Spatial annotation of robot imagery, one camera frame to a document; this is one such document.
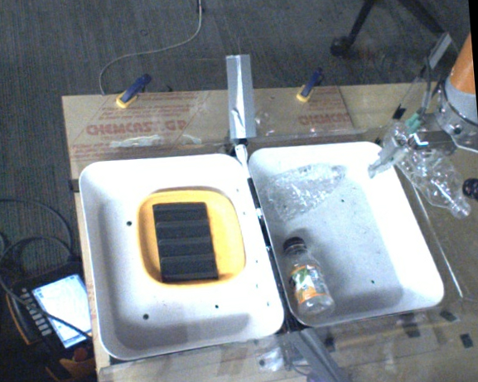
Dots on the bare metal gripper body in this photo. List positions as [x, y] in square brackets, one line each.
[438, 140]

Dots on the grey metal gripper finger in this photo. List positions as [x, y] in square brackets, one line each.
[382, 167]
[392, 142]

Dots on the crushed clear plastic bottle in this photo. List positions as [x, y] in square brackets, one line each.
[301, 189]
[437, 177]

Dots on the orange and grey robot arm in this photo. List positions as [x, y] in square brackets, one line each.
[463, 75]

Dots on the white plastic tray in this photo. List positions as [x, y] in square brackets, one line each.
[373, 249]
[115, 246]

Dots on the clear bottle with orange label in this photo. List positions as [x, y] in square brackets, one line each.
[309, 284]

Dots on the brown cardboard board, red print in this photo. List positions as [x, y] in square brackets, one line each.
[199, 118]

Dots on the black ribbed block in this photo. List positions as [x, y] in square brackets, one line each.
[185, 242]

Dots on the orange plate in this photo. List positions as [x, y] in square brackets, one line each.
[147, 240]

